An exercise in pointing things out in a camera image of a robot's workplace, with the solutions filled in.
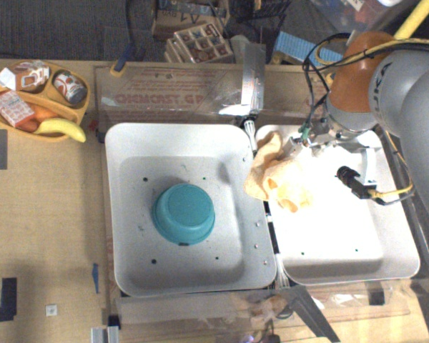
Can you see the orange carrot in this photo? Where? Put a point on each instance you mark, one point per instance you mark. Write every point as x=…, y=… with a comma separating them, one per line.
x=43, y=113

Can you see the brown cardboard box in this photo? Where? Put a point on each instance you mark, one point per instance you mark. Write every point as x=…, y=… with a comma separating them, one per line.
x=186, y=13

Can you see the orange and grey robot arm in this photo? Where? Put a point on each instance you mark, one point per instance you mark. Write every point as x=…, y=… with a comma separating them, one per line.
x=400, y=95

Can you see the orange divided plate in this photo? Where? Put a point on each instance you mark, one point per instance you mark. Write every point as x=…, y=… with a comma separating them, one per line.
x=53, y=96

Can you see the small white square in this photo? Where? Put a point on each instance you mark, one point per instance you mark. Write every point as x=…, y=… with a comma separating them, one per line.
x=51, y=310

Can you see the wooden box of letter blocks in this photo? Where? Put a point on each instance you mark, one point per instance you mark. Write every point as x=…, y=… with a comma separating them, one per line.
x=200, y=45

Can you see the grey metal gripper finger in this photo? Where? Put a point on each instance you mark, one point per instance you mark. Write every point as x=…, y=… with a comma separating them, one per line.
x=292, y=146

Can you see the red and white can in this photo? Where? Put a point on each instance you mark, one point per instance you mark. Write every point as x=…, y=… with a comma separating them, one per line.
x=69, y=86

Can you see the yellow cloth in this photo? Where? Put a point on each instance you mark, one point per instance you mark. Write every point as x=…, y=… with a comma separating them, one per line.
x=271, y=177

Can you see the teal bowl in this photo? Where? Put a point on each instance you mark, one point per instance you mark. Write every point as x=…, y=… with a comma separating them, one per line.
x=184, y=213

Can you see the white plastic tray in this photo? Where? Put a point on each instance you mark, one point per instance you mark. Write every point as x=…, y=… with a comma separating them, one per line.
x=343, y=234
x=186, y=277

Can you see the red and white packet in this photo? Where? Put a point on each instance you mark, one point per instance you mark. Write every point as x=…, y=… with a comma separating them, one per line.
x=12, y=108

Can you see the yellow banana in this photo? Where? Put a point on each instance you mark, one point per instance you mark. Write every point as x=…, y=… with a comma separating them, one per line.
x=62, y=126

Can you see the black cylinder on white bracket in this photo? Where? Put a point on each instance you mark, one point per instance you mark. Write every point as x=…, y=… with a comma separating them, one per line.
x=357, y=184

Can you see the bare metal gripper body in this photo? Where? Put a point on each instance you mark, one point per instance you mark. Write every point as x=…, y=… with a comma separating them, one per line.
x=325, y=142

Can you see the white and orange carton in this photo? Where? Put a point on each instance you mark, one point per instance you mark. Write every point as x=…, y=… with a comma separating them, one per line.
x=25, y=77

